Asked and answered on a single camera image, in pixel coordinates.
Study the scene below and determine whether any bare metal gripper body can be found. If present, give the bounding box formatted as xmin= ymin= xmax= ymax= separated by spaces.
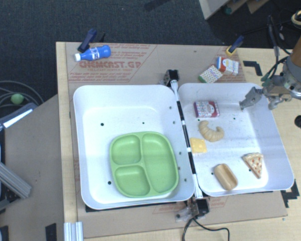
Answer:
xmin=262 ymin=75 xmax=301 ymax=101

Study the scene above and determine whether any white plastic tray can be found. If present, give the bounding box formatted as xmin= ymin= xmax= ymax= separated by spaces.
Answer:
xmin=177 ymin=82 xmax=295 ymax=198
xmin=73 ymin=84 xmax=196 ymax=210

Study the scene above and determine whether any white and orange carton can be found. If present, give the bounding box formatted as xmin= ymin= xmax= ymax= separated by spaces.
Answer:
xmin=215 ymin=56 xmax=240 ymax=76

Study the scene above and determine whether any pink patterned box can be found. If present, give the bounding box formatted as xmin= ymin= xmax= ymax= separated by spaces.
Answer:
xmin=193 ymin=100 xmax=220 ymax=118

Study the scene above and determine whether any white and green patterned packet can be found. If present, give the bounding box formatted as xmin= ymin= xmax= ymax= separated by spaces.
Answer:
xmin=198 ymin=64 xmax=224 ymax=84

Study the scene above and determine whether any beige croissant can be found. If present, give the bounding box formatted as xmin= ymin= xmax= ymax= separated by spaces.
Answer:
xmin=198 ymin=119 xmax=225 ymax=143

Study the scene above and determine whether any pizza slice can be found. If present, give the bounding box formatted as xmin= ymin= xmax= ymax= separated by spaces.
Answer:
xmin=242 ymin=152 xmax=264 ymax=180

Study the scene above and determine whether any yellow cheese slice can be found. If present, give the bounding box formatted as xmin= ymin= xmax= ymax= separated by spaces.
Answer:
xmin=189 ymin=137 xmax=208 ymax=155

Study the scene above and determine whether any thin black and white rod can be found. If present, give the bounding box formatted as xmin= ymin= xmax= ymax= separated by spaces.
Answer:
xmin=171 ymin=80 xmax=204 ymax=199

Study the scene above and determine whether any tan hot dog bun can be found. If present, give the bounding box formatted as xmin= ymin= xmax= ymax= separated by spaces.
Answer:
xmin=213 ymin=163 xmax=239 ymax=191

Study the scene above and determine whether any brown cardboard board red print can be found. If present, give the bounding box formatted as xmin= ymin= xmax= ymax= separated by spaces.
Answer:
xmin=65 ymin=42 xmax=289 ymax=239

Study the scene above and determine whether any green divided plate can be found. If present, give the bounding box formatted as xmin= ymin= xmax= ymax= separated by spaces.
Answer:
xmin=109 ymin=131 xmax=180 ymax=199

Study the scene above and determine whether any blue bottle white cap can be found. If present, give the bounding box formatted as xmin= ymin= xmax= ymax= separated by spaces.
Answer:
xmin=74 ymin=44 xmax=112 ymax=63

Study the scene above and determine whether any green ball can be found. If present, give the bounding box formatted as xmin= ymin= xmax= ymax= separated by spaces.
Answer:
xmin=10 ymin=93 xmax=25 ymax=105

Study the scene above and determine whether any black block with thin wires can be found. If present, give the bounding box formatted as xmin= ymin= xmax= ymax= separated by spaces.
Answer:
xmin=163 ymin=69 xmax=180 ymax=87
xmin=175 ymin=198 xmax=211 ymax=223

